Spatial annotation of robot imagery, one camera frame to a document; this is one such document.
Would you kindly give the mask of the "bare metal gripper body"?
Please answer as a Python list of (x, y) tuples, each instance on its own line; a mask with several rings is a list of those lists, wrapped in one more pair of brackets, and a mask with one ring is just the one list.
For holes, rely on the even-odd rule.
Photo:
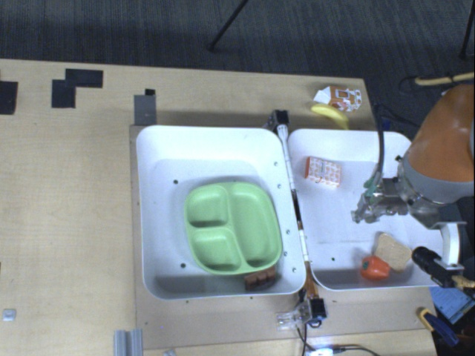
[(417, 193), (402, 177), (384, 178), (377, 189), (377, 218), (410, 215), (426, 228), (441, 221), (442, 204), (432, 202)]

